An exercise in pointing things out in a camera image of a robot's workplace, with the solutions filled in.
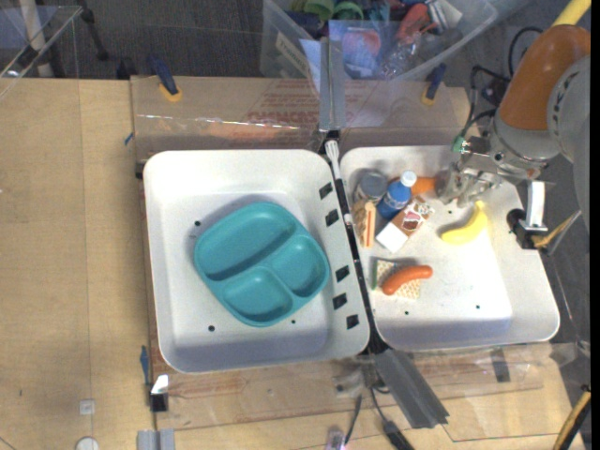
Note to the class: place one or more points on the black cylinder on white bracket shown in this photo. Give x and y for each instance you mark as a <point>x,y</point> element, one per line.
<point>534,204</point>

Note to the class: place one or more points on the blue bottle with white cap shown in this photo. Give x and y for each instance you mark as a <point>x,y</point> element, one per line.
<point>394,199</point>

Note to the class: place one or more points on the white plastic tray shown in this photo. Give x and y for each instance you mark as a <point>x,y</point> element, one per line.
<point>187,251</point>
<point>469,289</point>

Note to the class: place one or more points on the teal divided plate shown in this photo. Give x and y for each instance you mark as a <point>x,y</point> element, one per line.
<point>262,265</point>

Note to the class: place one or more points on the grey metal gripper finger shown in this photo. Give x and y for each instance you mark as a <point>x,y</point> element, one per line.
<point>450,186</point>
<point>478,186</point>

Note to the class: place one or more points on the yellow banana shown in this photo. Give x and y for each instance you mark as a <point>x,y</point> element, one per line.
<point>469,232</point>

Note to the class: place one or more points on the toy hot dog in bun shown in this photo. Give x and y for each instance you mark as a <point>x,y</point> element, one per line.
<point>365,223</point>

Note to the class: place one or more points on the orange sausage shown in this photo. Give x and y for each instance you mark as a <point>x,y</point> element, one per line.
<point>405,279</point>

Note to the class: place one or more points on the orange carrot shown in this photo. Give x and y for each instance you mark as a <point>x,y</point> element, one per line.
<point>425,185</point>

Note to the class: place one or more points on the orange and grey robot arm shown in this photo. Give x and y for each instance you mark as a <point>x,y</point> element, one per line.
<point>539,87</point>

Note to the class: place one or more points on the small grey can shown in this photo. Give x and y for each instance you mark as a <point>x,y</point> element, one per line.
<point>371,185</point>

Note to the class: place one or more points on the brown and white carton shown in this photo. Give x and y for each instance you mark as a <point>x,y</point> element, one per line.
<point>400,230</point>

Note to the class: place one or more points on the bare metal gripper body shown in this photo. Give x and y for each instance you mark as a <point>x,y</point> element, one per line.
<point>487,160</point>

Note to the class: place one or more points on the toy sandwich slice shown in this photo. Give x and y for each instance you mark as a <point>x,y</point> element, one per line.
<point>385,269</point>

